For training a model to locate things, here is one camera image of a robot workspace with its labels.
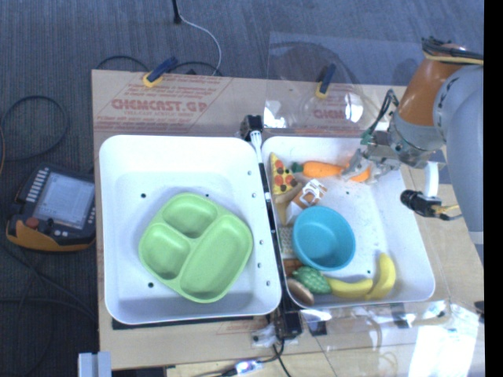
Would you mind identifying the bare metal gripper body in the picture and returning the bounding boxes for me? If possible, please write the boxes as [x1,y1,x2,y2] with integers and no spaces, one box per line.
[360,130,435,170]

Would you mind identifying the orange wedge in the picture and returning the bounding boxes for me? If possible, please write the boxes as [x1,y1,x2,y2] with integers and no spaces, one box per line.
[347,162,372,184]

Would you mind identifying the orange carrot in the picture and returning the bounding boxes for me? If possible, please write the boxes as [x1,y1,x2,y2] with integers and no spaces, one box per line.
[290,160,347,179]

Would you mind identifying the white and orange carton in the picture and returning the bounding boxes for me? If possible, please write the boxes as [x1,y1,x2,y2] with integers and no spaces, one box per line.
[292,178,329,210]

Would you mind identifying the white plastic tray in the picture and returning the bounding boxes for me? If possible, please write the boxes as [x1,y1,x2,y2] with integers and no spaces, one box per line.
[260,134,437,310]
[98,134,283,326]

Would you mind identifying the yellow pizza slice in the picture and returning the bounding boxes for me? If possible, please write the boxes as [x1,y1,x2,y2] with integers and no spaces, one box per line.
[269,152,299,197]

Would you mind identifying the white packet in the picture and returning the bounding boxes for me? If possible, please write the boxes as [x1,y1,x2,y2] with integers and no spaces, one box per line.
[274,192,304,228]

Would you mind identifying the blue bowl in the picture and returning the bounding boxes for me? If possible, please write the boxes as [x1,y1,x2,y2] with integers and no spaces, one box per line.
[292,205,357,272]

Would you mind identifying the thin black and white rod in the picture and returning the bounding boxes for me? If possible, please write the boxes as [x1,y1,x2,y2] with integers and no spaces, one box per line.
[249,130,290,310]

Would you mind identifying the pale waffle biscuit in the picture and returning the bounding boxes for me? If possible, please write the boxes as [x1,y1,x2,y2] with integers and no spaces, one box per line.
[278,225,296,257]

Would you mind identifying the yellow banana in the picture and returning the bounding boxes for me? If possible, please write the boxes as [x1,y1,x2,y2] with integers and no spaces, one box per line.
[325,276,374,300]
[365,251,398,302]

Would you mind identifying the brown biscuit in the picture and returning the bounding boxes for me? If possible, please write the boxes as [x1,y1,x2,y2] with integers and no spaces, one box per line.
[282,258,304,276]

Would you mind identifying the green grapes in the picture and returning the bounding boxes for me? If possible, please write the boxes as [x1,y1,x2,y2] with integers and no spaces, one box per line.
[291,265,332,295]

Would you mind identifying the brown bread bun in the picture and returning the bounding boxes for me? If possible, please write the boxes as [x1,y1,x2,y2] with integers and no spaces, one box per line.
[286,277,316,307]

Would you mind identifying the brown cardboard board red print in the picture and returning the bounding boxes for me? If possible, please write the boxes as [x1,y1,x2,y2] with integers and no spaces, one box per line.
[90,68,453,371]

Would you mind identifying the green divided plate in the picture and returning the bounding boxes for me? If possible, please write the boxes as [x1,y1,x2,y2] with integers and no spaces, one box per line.
[138,192,255,305]

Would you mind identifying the black cylinder on white bracket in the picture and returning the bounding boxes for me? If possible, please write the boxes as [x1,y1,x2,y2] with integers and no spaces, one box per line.
[399,160,448,218]

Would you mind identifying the black block with thin wires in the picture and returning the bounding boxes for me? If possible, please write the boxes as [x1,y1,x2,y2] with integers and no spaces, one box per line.
[274,309,304,340]
[240,114,264,141]

